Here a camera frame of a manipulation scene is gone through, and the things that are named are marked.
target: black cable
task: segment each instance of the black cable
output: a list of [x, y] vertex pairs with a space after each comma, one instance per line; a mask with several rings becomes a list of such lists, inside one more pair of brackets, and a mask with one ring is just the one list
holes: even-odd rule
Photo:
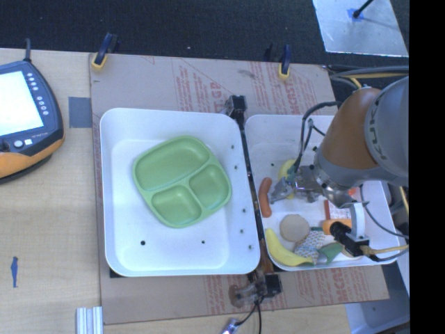
[[314, 128], [314, 121], [312, 119], [308, 119], [307, 121], [309, 123], [309, 130], [307, 131], [305, 146], [303, 147], [303, 151], [307, 149], [307, 145], [309, 144], [309, 140], [311, 138], [312, 129]]
[[23, 60], [31, 63], [31, 40], [29, 38], [25, 38], [25, 44], [26, 44], [26, 52], [25, 52], [25, 58], [23, 58]]
[[323, 102], [323, 103], [319, 103], [317, 105], [314, 105], [312, 108], [309, 108], [306, 113], [303, 115], [303, 118], [301, 120], [301, 135], [300, 135], [300, 149], [298, 151], [298, 156], [296, 161], [293, 163], [293, 167], [295, 168], [295, 172], [298, 170], [298, 168], [300, 167], [300, 162], [303, 156], [303, 152], [305, 151], [304, 146], [305, 146], [305, 123], [306, 123], [306, 119], [315, 111], [322, 109], [326, 106], [341, 106], [341, 102]]
[[332, 77], [331, 78], [331, 81], [338, 81], [338, 82], [340, 82], [340, 83], [343, 83], [343, 84], [348, 84], [352, 89], [354, 89], [354, 90], [357, 90], [358, 89], [358, 86], [357, 85], [355, 85], [353, 82], [351, 82], [350, 80], [348, 80], [348, 79], [344, 79], [344, 78], [342, 78], [342, 77], [338, 77], [338, 78], [335, 78], [335, 77]]
[[254, 313], [254, 311], [256, 310], [256, 309], [258, 309], [258, 315], [259, 315], [259, 332], [261, 333], [261, 310], [260, 310], [260, 308], [259, 308], [259, 306], [261, 305], [261, 303], [263, 302], [263, 300], [264, 300], [264, 296], [262, 296], [262, 298], [260, 299], [260, 300], [256, 300], [255, 302], [254, 302], [254, 306], [253, 306], [253, 308], [252, 308], [252, 310], [250, 311], [250, 313], [247, 315], [247, 317], [246, 318], [244, 318], [243, 320], [241, 320], [241, 321], [237, 321], [234, 325], [235, 326], [240, 326], [241, 324], [243, 324], [246, 320], [248, 320], [249, 318], [250, 318], [250, 316]]
[[324, 132], [322, 132], [317, 126], [313, 126], [314, 130], [317, 131], [321, 136], [326, 136]]
[[258, 306], [257, 306], [258, 307], [258, 322], [259, 322], [258, 334], [261, 334], [262, 322], [261, 322], [261, 309], [260, 309], [259, 305], [260, 305], [260, 303], [258, 303]]
[[392, 259], [395, 259], [397, 257], [400, 257], [404, 253], [407, 253], [409, 250], [410, 250], [410, 248], [406, 248], [406, 249], [402, 250], [401, 252], [399, 252], [399, 253], [397, 253], [395, 255], [384, 257], [384, 258], [378, 257], [377, 255], [369, 255], [368, 257], [371, 260], [373, 260], [374, 262], [384, 262], [384, 261], [388, 261], [388, 260], [392, 260]]
[[360, 68], [354, 70], [346, 70], [344, 72], [336, 72], [330, 75], [330, 78], [337, 77], [347, 77], [349, 75], [356, 74], [380, 74], [380, 73], [400, 73], [407, 74], [410, 72], [410, 67], [408, 65], [402, 66], [389, 66], [389, 67], [369, 67], [369, 68]]
[[344, 64], [328, 64], [325, 65], [325, 68], [329, 72], [346, 72], [349, 70], [360, 70], [362, 67], [357, 67], [355, 65], [344, 65]]
[[235, 323], [236, 326], [240, 326], [241, 324], [243, 324], [246, 320], [248, 320], [250, 318], [250, 316], [253, 314], [253, 312], [257, 309], [257, 301], [254, 302], [254, 306], [252, 308], [252, 310], [250, 311], [250, 313], [247, 315], [246, 318], [244, 318], [241, 321], [238, 321]]
[[[360, 189], [360, 197], [362, 198], [362, 200], [364, 199], [363, 197], [363, 184], [360, 184], [359, 186]], [[366, 212], [368, 213], [369, 217], [372, 219], [372, 221], [382, 230], [388, 232], [391, 235], [397, 236], [397, 237], [402, 237], [404, 239], [409, 239], [410, 236], [409, 235], [404, 235], [404, 234], [398, 234], [397, 232], [393, 232], [390, 229], [386, 229], [382, 224], [380, 224], [376, 218], [374, 218], [374, 216], [372, 215], [372, 213], [369, 211], [368, 206], [364, 205], [363, 208], [366, 210]]]

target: white tray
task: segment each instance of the white tray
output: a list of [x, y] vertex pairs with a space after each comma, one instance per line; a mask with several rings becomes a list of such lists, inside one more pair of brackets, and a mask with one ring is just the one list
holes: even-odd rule
[[[160, 222], [139, 194], [131, 167], [176, 136], [200, 139], [232, 185], [229, 202], [187, 228]], [[259, 263], [254, 208], [236, 122], [217, 113], [111, 109], [100, 121], [106, 260], [126, 277], [241, 274]]]
[[[314, 125], [325, 132], [333, 116], [311, 116]], [[278, 173], [281, 165], [288, 159], [296, 159], [299, 150], [302, 116], [293, 115], [255, 115], [250, 117], [245, 124], [245, 135], [248, 142], [249, 157], [252, 167], [252, 175], [255, 188], [258, 191], [261, 181], [265, 177], [273, 180], [271, 189], [278, 181]], [[314, 146], [319, 146], [323, 137], [313, 131], [311, 140], [302, 158], [301, 165], [310, 165], [314, 162]], [[385, 193], [381, 182], [369, 181], [364, 184], [364, 197], [369, 200], [368, 208], [381, 225], [395, 232], [391, 213], [387, 206]], [[278, 238], [288, 250], [293, 251], [295, 244], [282, 238], [280, 235], [280, 222], [287, 214], [299, 214], [303, 216], [311, 227], [321, 227], [326, 219], [323, 196], [316, 202], [308, 203], [305, 199], [284, 199], [271, 205], [272, 215], [269, 218], [262, 217], [263, 228], [272, 228]], [[375, 249], [399, 246], [397, 237], [380, 229], [368, 215], [365, 217], [365, 233], [370, 238], [369, 246]], [[328, 235], [325, 244], [331, 243], [334, 238]], [[379, 257], [389, 257], [397, 254], [397, 251], [383, 253]], [[300, 265], [296, 267], [284, 266], [271, 258], [277, 267], [286, 271], [302, 271], [308, 269], [326, 269], [335, 267], [362, 266], [374, 264], [387, 264], [394, 260], [374, 262], [365, 256], [348, 257], [338, 255], [330, 264]]]

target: green plastic plate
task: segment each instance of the green plastic plate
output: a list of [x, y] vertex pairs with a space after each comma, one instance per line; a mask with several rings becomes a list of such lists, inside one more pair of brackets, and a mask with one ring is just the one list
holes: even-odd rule
[[140, 154], [133, 163], [133, 180], [154, 214], [173, 228], [205, 219], [232, 194], [220, 162], [192, 136], [172, 138]]

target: banana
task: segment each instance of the banana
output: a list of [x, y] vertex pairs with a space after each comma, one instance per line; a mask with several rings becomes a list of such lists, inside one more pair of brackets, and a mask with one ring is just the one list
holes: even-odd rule
[[[295, 159], [288, 159], [286, 162], [284, 162], [282, 164], [282, 166], [280, 167], [280, 171], [278, 172], [278, 179], [282, 179], [283, 177], [286, 178], [287, 177], [287, 170], [290, 169], [290, 167], [292, 167], [293, 163], [295, 162]], [[293, 193], [289, 194], [286, 199], [292, 199], [293, 198]]]
[[299, 256], [285, 248], [271, 228], [266, 229], [266, 243], [270, 256], [272, 256], [273, 259], [278, 261], [280, 264], [286, 266], [298, 266], [299, 264], [304, 264], [305, 262], [311, 264], [314, 263], [312, 257]]

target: cable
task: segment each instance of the cable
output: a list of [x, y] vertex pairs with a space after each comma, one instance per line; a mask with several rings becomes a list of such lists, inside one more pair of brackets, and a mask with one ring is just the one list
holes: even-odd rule
[[406, 215], [410, 216], [410, 206], [408, 204], [408, 199], [406, 198], [405, 190], [401, 186], [398, 188], [400, 190], [400, 195], [402, 196], [403, 205], [405, 206]]
[[307, 136], [305, 145], [303, 146], [303, 151], [307, 149], [307, 144], [309, 143], [312, 134], [312, 129], [314, 128], [314, 121], [312, 119], [308, 119], [307, 123], [309, 124], [309, 130], [307, 130]]
[[328, 64], [325, 65], [324, 68], [326, 68], [329, 72], [347, 72], [349, 70], [361, 70], [363, 67], [344, 64]]
[[330, 75], [330, 78], [349, 77], [349, 78], [379, 78], [379, 77], [396, 77], [399, 75], [408, 74], [409, 66], [401, 67], [375, 67], [375, 68], [361, 68], [354, 70], [346, 70], [344, 72], [337, 72]]
[[317, 126], [313, 126], [313, 129], [315, 130], [315, 131], [317, 131], [321, 136], [326, 136], [326, 134], [324, 133], [324, 132], [322, 132]]
[[409, 245], [402, 245], [402, 246], [393, 246], [391, 248], [382, 248], [382, 249], [376, 249], [371, 248], [368, 245], [360, 246], [360, 250], [363, 251], [364, 255], [376, 255], [378, 253], [389, 253], [391, 251], [398, 251], [398, 250], [405, 250], [408, 248]]
[[361, 83], [359, 83], [358, 80], [356, 80], [356, 78], [349, 78], [352, 83], [357, 87], [357, 89], [360, 89], [362, 87]]
[[31, 40], [29, 38], [25, 38], [25, 44], [26, 44], [26, 52], [25, 52], [25, 58], [23, 58], [23, 60], [31, 63]]
[[254, 313], [254, 311], [256, 309], [258, 309], [258, 318], [259, 318], [259, 332], [258, 332], [258, 334], [261, 334], [261, 326], [262, 326], [262, 324], [261, 324], [261, 309], [260, 309], [260, 305], [263, 302], [263, 300], [264, 300], [264, 296], [262, 296], [260, 300], [257, 299], [254, 302], [254, 306], [253, 306], [252, 310], [250, 311], [250, 313], [247, 315], [247, 317], [244, 318], [243, 320], [237, 321], [234, 325], [235, 326], [240, 326], [241, 324], [245, 323], [245, 321], [247, 321], [250, 318], [250, 316]]
[[410, 247], [407, 247], [405, 250], [399, 252], [398, 254], [395, 254], [395, 255], [392, 255], [392, 256], [388, 256], [388, 257], [384, 257], [384, 258], [377, 257], [375, 255], [369, 255], [368, 257], [371, 260], [375, 261], [375, 262], [383, 262], [383, 261], [388, 261], [388, 260], [392, 260], [392, 259], [395, 259], [397, 257], [400, 257], [403, 254], [407, 253], [409, 250], [410, 250]]
[[[360, 197], [361, 197], [362, 200], [363, 200], [363, 199], [364, 199], [364, 196], [363, 196], [363, 184], [361, 184], [361, 185], [359, 186], [359, 189], [360, 189]], [[384, 231], [388, 232], [389, 234], [394, 235], [394, 236], [397, 236], [397, 237], [402, 237], [402, 238], [404, 238], [404, 239], [409, 239], [409, 238], [410, 238], [409, 235], [398, 234], [397, 232], [392, 232], [391, 230], [386, 229], [383, 225], [381, 225], [381, 224], [377, 221], [377, 219], [374, 218], [374, 216], [372, 215], [372, 213], [369, 211], [367, 205], [364, 205], [363, 208], [366, 210], [366, 212], [368, 213], [369, 217], [372, 219], [372, 221], [373, 221], [379, 228], [381, 228], [381, 229], [383, 229]]]
[[352, 81], [348, 80], [348, 78], [345, 77], [332, 77], [330, 78], [331, 81], [339, 81], [344, 84], [348, 84], [351, 88], [357, 89], [357, 85], [353, 83]]
[[300, 134], [300, 146], [298, 150], [298, 156], [295, 162], [293, 163], [292, 167], [294, 167], [295, 173], [297, 172], [298, 168], [300, 167], [300, 162], [303, 156], [303, 152], [305, 151], [305, 123], [306, 119], [315, 111], [322, 109], [326, 106], [341, 106], [341, 102], [323, 102], [319, 103], [317, 105], [314, 105], [312, 108], [309, 108], [306, 113], [303, 115], [303, 118], [301, 120], [301, 134]]

